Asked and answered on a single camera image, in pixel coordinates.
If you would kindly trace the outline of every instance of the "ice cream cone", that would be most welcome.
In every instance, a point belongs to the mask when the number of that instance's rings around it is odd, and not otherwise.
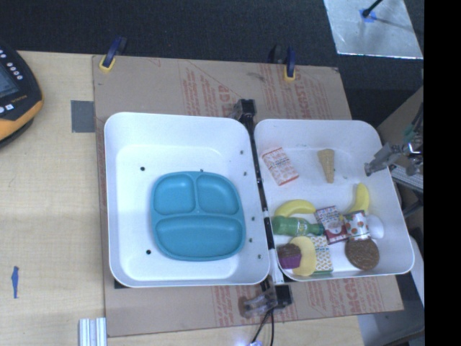
[[[323,173],[325,173],[326,181],[333,183],[334,180],[334,150],[325,148],[317,152],[318,160],[322,164]]]

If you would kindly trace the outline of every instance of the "table surface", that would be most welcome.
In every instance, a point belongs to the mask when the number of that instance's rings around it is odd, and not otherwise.
[[[91,55],[20,52],[45,105],[0,148],[0,345],[78,345],[104,316],[96,139],[73,133],[71,101],[94,101]],[[11,276],[19,268],[17,298]],[[258,326],[116,337],[108,345],[247,345]],[[259,339],[270,341],[270,322]],[[363,345],[356,316],[276,323],[275,345]]]

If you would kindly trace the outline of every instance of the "cardboard sheet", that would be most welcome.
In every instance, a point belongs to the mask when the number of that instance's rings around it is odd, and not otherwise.
[[[104,298],[109,337],[255,324],[239,301],[259,285],[123,288],[109,268],[104,124],[116,112],[225,117],[239,99],[254,99],[256,122],[267,118],[351,119],[336,68],[297,66],[296,80],[283,65],[117,57],[107,74],[93,57],[94,98],[102,225]],[[275,321],[319,319],[403,308],[394,276],[290,283],[294,304]]]

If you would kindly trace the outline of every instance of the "banana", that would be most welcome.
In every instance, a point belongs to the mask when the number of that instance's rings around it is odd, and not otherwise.
[[[359,183],[355,191],[355,203],[349,210],[349,213],[357,210],[363,210],[366,213],[368,211],[369,205],[370,194],[368,193],[367,186],[365,186],[363,183]]]
[[[288,217],[296,213],[312,214],[312,213],[315,213],[315,207],[312,203],[310,203],[307,200],[302,200],[302,199],[290,200],[290,201],[287,201],[286,203],[281,204],[281,206],[279,206],[276,209],[274,216]]]

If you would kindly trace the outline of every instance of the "blue mark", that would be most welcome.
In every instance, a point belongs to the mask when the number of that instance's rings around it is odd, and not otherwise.
[[[376,13],[375,13],[374,11],[371,11],[371,12],[368,14],[368,17],[365,18],[365,17],[362,15],[362,13],[363,13],[364,10],[365,10],[365,9],[360,9],[360,10],[359,10],[360,16],[362,17],[363,21],[364,21],[364,22],[373,23],[373,22],[377,19]]]
[[[17,283],[19,282],[19,268],[14,266],[13,274],[12,274],[12,282],[13,282],[13,291],[14,291],[14,298],[17,298]]]

